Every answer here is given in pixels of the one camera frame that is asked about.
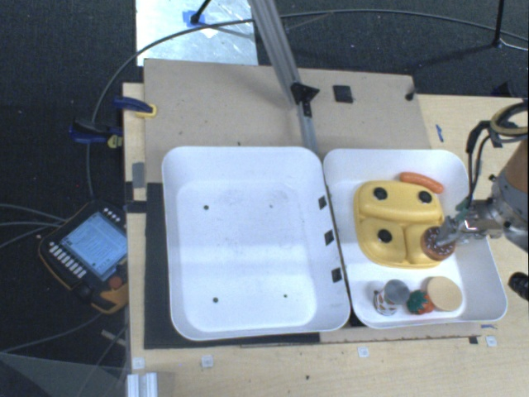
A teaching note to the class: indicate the red and green strawberry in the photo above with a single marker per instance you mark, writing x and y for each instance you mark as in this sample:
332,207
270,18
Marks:
419,303

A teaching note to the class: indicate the tan round biscuit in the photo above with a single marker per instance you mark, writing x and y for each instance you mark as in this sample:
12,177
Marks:
444,293

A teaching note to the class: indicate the yellow divided plate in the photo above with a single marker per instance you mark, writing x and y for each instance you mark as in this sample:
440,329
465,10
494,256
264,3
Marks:
396,217

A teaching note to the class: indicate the brown doughnut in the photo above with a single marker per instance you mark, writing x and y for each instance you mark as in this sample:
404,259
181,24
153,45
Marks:
434,251

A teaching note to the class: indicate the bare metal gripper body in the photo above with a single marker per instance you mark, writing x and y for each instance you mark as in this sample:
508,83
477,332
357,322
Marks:
483,218

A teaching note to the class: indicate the small grey can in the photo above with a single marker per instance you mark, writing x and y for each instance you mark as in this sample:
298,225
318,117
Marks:
390,298

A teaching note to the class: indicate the white plastic tray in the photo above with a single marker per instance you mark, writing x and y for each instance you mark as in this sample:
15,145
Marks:
475,279
248,242

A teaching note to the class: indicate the black cylinder on white bracket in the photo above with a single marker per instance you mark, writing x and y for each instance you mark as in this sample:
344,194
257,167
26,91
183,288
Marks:
521,283

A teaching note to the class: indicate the brown cardboard board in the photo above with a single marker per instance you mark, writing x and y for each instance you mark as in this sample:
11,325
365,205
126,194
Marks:
231,106

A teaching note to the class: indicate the orange sausage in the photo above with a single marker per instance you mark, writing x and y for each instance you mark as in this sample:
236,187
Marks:
419,180

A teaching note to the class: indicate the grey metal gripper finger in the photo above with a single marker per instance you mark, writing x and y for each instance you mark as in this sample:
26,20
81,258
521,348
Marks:
451,223
445,236

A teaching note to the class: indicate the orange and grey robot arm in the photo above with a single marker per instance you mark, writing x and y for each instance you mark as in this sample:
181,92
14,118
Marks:
517,168

